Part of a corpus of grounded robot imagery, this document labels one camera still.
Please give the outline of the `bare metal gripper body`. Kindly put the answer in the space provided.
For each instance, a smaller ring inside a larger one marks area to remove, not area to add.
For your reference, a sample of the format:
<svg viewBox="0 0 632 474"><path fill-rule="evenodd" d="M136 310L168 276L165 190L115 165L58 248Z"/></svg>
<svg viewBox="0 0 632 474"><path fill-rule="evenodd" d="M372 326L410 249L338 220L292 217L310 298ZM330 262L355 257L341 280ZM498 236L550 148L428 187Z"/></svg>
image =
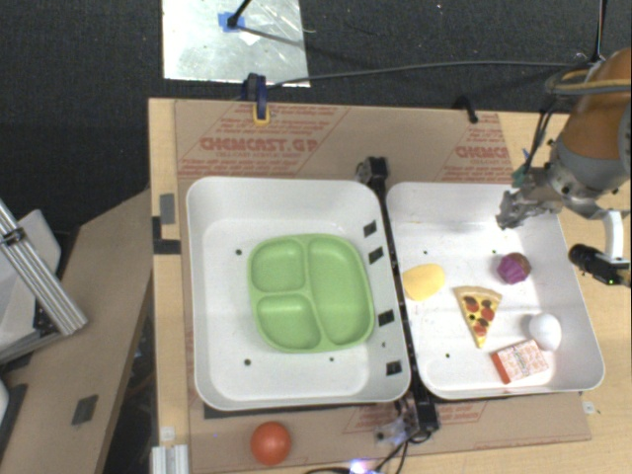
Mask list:
<svg viewBox="0 0 632 474"><path fill-rule="evenodd" d="M564 166L521 166L513 173L516 205L535 205L539 215L566 207L581 216L593 216L595 191L581 183Z"/></svg>

